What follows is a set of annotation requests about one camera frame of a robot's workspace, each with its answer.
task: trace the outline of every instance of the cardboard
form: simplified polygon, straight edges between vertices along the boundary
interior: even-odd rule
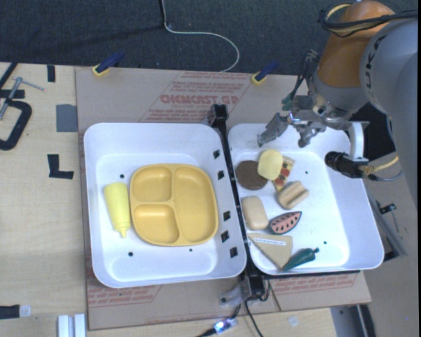
[[[111,68],[97,78],[90,67],[77,67],[75,77],[89,329],[230,316],[233,307],[222,305],[219,295],[236,287],[238,278],[129,289],[111,289],[98,282],[91,267],[82,138],[89,126],[100,122],[206,123],[213,104],[227,106],[228,130],[240,123],[267,124],[281,111],[281,101],[293,90],[296,77],[268,75],[256,86],[250,82],[251,74]],[[301,86],[298,94],[306,93]],[[269,283],[272,295],[252,304],[253,314],[370,302],[362,272]]]

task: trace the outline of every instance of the yellow plate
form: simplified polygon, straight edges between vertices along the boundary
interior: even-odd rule
[[[130,203],[135,231],[150,244],[202,244],[218,229],[212,182],[203,170],[192,165],[139,168],[131,177]]]

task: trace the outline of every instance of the table surface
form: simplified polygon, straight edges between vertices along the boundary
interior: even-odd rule
[[[0,78],[9,66],[0,62]],[[74,67],[57,66],[47,82],[46,65],[18,65],[11,76],[47,88],[25,87],[32,116],[18,145],[0,150],[0,306],[27,305],[31,315],[0,320],[0,336],[56,336],[59,315],[87,313],[78,133],[56,132],[55,106],[76,105]],[[9,79],[4,89],[12,89]],[[6,140],[20,112],[6,110],[0,138]],[[49,178],[48,154],[59,154],[71,180]],[[299,321],[294,325],[289,317]],[[247,316],[228,336],[257,336]],[[336,336],[330,308],[255,316],[265,336]],[[113,336],[198,336],[215,320],[136,326]],[[109,330],[88,331],[108,336]]]

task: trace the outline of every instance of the white label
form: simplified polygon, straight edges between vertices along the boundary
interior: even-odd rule
[[[284,241],[275,241],[273,239],[261,239],[260,237],[256,237],[254,239],[256,242],[262,242],[264,244],[277,244],[279,246],[285,246],[286,243]]]

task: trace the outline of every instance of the brown cookie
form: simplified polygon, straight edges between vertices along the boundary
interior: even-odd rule
[[[236,177],[240,185],[248,190],[259,190],[268,182],[258,174],[258,163],[251,160],[242,161],[237,166]]]

